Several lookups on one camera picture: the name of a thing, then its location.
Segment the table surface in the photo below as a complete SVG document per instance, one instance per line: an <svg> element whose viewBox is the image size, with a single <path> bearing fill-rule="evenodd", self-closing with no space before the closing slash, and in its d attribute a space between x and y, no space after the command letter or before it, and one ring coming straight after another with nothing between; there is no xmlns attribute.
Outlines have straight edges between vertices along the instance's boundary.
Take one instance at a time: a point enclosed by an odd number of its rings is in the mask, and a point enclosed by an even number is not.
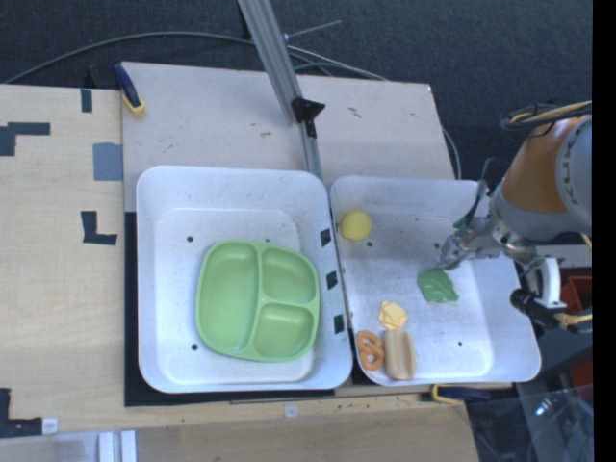
<svg viewBox="0 0 616 462"><path fill-rule="evenodd" d="M219 77L221 71L199 73ZM267 84L259 72L244 78L261 89ZM300 84L332 105L318 122L329 182L351 173L452 178L427 86L316 77L301 77ZM0 126L45 122L51 128L49 136L18 135L15 155L0 157L0 386L12 389L11 418L56 418L60 431L75 431L275 420L288 414L290 401L299 416L438 408L420 402L417 393L427 386L397 390L350 380L334 398L124 407L125 186L94 180L92 146L122 145L127 120L118 91L91 94L92 110L84 112L77 89L0 86ZM423 120L416 128L400 123L417 113ZM250 131L260 141L289 128L271 111L265 116L269 124ZM352 129L341 128L351 121ZM361 156L368 162L362 165ZM98 232L117 234L116 243L83 243L82 211L96 211ZM472 431L464 436L472 439Z"/></svg>

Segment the green plate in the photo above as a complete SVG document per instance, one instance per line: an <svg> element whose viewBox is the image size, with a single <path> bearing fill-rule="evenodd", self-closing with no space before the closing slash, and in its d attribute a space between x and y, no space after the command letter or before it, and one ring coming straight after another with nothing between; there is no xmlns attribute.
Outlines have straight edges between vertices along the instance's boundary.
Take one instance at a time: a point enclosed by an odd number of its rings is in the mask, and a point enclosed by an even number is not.
<svg viewBox="0 0 616 462"><path fill-rule="evenodd" d="M196 327L221 354L292 361L319 325L319 277L303 254L277 244L224 240L206 253L196 291Z"/></svg>

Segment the black bracket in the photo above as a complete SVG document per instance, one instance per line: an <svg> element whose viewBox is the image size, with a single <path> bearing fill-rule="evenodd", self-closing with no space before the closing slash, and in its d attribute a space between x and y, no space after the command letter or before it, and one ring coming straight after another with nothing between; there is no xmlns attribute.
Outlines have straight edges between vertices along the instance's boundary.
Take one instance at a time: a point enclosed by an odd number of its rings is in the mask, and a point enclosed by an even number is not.
<svg viewBox="0 0 616 462"><path fill-rule="evenodd" d="M323 111L325 105L304 99L303 97L296 97L291 102L291 108L295 114L295 119L299 123L305 123L308 137L312 139L317 138L317 129L315 128L315 118Z"/></svg>
<svg viewBox="0 0 616 462"><path fill-rule="evenodd" d="M42 434L42 418L31 420L10 420L9 402L11 389L0 388L0 438L35 436Z"/></svg>

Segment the yellow lemon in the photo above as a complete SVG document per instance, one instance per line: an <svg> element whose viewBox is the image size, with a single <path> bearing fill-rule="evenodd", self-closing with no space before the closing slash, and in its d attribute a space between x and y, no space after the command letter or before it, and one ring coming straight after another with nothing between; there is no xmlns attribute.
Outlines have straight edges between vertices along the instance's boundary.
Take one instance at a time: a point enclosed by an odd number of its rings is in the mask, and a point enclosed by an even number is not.
<svg viewBox="0 0 616 462"><path fill-rule="evenodd" d="M370 234L372 221L364 211L346 213L340 221L340 230L348 240L363 240Z"/></svg>

